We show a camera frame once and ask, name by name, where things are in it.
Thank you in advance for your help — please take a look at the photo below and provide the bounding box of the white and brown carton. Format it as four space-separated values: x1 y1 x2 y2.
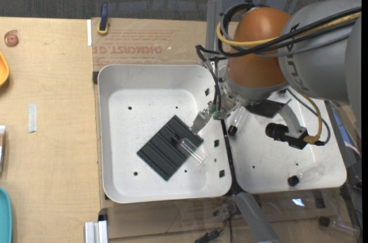
0 125 7 173

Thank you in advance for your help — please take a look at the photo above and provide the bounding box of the black block with thin wires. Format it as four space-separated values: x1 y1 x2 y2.
195 230 221 243

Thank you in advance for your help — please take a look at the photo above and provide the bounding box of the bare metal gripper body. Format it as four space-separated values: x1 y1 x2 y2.
220 81 288 119

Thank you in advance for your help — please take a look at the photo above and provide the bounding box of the brown cardboard board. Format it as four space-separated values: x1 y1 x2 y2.
91 17 355 240

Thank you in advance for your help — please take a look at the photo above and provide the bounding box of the teal plate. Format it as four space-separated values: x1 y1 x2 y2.
0 186 13 243

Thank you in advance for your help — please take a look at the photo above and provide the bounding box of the black cylinder on white bracket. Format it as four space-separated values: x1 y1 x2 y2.
264 103 310 151

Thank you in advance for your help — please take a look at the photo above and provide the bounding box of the black ribbed flat plate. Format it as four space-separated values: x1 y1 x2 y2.
136 114 205 182

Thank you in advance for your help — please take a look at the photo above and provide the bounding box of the white plastic tray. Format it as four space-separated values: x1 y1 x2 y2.
97 64 232 204
214 60 348 195

